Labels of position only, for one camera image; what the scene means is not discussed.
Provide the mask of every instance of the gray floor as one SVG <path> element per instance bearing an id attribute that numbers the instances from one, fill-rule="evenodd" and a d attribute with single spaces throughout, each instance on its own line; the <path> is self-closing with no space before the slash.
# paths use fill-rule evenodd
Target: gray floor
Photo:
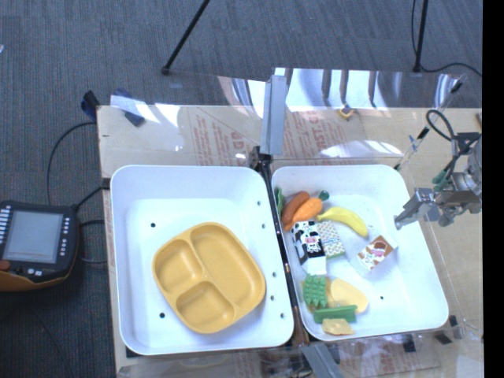
<path id="1" fill-rule="evenodd" d="M 117 87 L 147 103 L 170 102 L 161 67 L 202 0 L 0 0 L 0 199 L 47 203 L 50 153 L 90 119 L 92 90 L 108 104 Z M 274 67 L 413 70 L 423 0 L 212 0 L 173 70 L 266 81 Z M 483 0 L 429 0 L 423 71 L 466 73 L 452 106 L 482 101 Z M 70 133 L 54 152 L 53 204 L 99 186 L 96 127 Z M 79 211 L 103 217 L 100 194 Z M 104 258 L 100 224 L 83 228 L 88 258 Z M 102 264 L 76 263 L 62 284 L 0 293 L 0 376 L 112 377 L 109 286 Z"/>

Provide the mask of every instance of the yellow plate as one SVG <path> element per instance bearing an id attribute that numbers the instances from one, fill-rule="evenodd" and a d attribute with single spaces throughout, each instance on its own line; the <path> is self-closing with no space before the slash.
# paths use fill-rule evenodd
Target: yellow plate
<path id="1" fill-rule="evenodd" d="M 195 332 L 218 332 L 254 309 L 264 275 L 222 224 L 202 223 L 170 239 L 154 255 L 154 279 L 177 316 Z"/>

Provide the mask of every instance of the sausage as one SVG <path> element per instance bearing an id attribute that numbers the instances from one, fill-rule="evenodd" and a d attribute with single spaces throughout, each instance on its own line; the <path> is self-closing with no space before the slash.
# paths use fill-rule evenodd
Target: sausage
<path id="1" fill-rule="evenodd" d="M 300 191 L 291 200 L 289 200 L 282 209 L 282 214 L 280 220 L 283 225 L 289 224 L 292 221 L 292 217 L 299 207 L 309 199 L 309 193 L 306 191 Z"/>

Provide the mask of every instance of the yellow banana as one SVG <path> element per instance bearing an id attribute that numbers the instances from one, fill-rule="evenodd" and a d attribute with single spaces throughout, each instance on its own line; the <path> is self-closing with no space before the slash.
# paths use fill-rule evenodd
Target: yellow banana
<path id="1" fill-rule="evenodd" d="M 368 227 L 366 226 L 364 220 L 362 220 L 361 217 L 352 210 L 348 210 L 343 207 L 331 207 L 325 210 L 322 214 L 319 214 L 317 216 L 317 220 L 339 221 L 340 223 L 348 225 L 360 236 L 368 235 Z"/>

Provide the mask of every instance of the toy bread slice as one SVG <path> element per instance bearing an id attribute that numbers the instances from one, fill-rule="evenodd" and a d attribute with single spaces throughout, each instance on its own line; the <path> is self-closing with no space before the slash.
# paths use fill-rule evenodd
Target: toy bread slice
<path id="1" fill-rule="evenodd" d="M 369 304 L 367 297 L 362 291 L 341 279 L 334 279 L 331 282 L 331 304 L 332 301 L 334 301 L 336 306 L 356 305 L 357 309 L 355 313 L 364 312 Z"/>
<path id="2" fill-rule="evenodd" d="M 323 319 L 322 330 L 335 336 L 353 335 L 355 333 L 347 320 L 343 318 Z"/>

